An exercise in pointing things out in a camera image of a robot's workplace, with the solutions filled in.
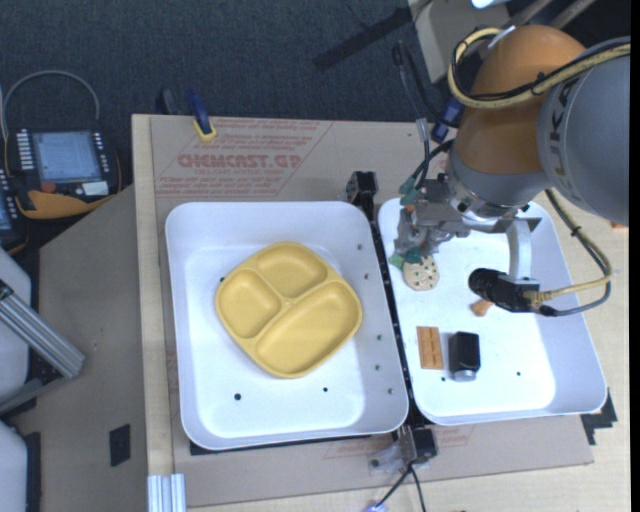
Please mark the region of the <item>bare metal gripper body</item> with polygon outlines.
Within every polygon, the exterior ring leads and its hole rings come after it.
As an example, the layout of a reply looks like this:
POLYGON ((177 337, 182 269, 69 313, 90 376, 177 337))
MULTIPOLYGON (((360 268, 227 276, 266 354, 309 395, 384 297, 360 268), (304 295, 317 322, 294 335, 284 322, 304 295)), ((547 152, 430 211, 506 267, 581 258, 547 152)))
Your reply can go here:
POLYGON ((502 219, 512 218, 520 208, 513 201, 489 199, 455 175, 428 179, 416 196, 411 225, 427 232, 465 236, 471 230, 499 231, 502 219))

